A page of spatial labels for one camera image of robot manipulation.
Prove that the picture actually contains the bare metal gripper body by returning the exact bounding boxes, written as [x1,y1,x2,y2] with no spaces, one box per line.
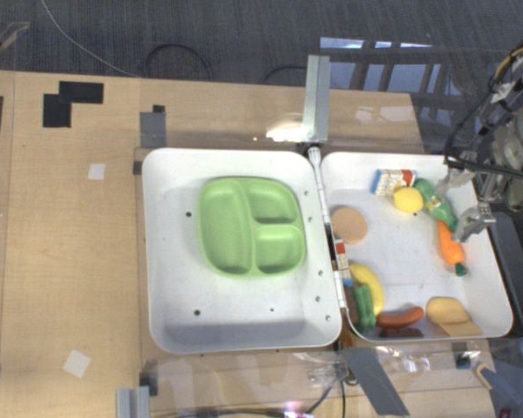
[479,122,523,211]

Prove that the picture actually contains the green plastic bottle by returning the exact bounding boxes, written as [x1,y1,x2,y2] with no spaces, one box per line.
[412,179,459,233]

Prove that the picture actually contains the orange carrot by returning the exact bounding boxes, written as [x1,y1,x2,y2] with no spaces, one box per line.
[437,219,469,278]

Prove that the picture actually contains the yellow lemon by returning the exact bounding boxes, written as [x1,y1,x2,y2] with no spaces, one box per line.
[392,186,425,213]

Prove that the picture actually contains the white red blue carton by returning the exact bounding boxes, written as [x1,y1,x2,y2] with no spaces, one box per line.
[370,168,418,197]

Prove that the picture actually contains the white plastic tray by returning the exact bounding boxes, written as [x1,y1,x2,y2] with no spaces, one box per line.
[141,147,343,355]
[320,151,514,344]

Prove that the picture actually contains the yellow bread loaf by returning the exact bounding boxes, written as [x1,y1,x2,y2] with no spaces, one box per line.
[425,296,471,326]

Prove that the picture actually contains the tan bread slice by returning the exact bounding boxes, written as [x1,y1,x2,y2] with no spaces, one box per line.
[438,318,485,338]

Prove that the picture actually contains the tan round biscuit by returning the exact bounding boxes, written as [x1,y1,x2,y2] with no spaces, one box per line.
[329,206,369,246]

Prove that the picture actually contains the yellow banana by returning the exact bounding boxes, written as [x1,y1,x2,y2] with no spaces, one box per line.
[348,262,385,317]

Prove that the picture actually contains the red sausage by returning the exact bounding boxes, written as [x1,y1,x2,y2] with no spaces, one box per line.
[376,306,425,331]

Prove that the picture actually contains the dark brown chocolate bar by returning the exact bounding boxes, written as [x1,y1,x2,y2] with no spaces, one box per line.
[377,327,425,340]

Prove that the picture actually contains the thin black and white rod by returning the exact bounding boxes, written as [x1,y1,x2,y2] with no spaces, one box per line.
[307,145,348,311]

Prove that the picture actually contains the small red and white carton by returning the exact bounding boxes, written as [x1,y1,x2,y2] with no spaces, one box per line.
[333,238,355,289]

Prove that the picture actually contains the green pea pod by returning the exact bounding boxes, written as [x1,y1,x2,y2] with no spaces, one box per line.
[352,284,377,334]

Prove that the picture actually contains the green divided plate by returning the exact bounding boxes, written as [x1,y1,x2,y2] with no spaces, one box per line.
[197,176,308,280]

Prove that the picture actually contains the black cylinder on white bracket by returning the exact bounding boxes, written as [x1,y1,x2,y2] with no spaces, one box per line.
[490,74,523,113]

